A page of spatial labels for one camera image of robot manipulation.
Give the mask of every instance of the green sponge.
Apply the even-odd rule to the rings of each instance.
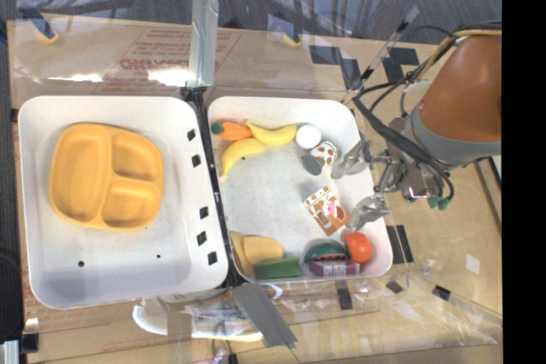
[[[254,274],[258,279],[275,279],[301,276],[299,257],[284,258],[279,261],[256,264]]]

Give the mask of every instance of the yellow banana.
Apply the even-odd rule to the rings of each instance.
[[[298,125],[287,124],[277,130],[261,128],[253,124],[250,120],[245,121],[247,128],[253,133],[253,137],[260,140],[263,144],[272,146],[281,146],[292,141],[298,131]]]
[[[226,177],[229,169],[235,162],[237,162],[239,158],[252,153],[260,153],[264,150],[265,145],[256,138],[244,138],[242,140],[232,142],[222,152],[222,156],[220,158],[222,161],[222,175],[220,176]]]

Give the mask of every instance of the purple box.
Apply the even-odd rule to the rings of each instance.
[[[309,270],[324,277],[360,274],[360,264],[351,261],[310,261]]]

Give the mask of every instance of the orange plate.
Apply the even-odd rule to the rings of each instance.
[[[163,159],[148,138],[106,124],[73,124],[56,143],[49,202],[70,223],[114,231],[148,226],[160,208]]]

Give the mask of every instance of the clear plastic sheet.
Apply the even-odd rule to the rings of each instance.
[[[14,108],[35,95],[181,97],[192,0],[18,3],[36,8],[59,39],[47,44],[30,20],[8,21]],[[204,92],[207,106],[223,95],[344,101],[368,66],[375,70],[366,83],[371,87],[385,82],[393,68],[407,72],[415,59],[422,61],[435,49],[402,40],[389,45],[408,11],[377,0],[264,0],[264,7],[266,29],[222,26],[229,17],[220,9],[214,85]],[[386,47],[396,50],[389,54]],[[173,73],[175,84],[166,72]],[[406,107],[412,108],[423,91],[408,93]],[[377,107],[378,117],[385,122],[397,117],[399,99],[398,92],[389,95]],[[352,104],[348,107],[372,153],[380,153],[384,140]],[[14,134],[17,139],[16,126]],[[373,166],[375,181],[382,170]],[[502,345],[500,224],[475,166],[456,169],[452,179],[457,197],[446,211],[432,210],[426,202],[408,204],[400,193],[386,195],[392,213],[384,218],[394,251],[386,274],[264,286],[297,338],[293,349],[268,347],[229,288],[47,308],[32,295],[23,257],[25,317],[40,336],[39,350],[28,360],[79,362],[93,356],[97,362],[212,363],[236,355],[240,362],[304,363]]]

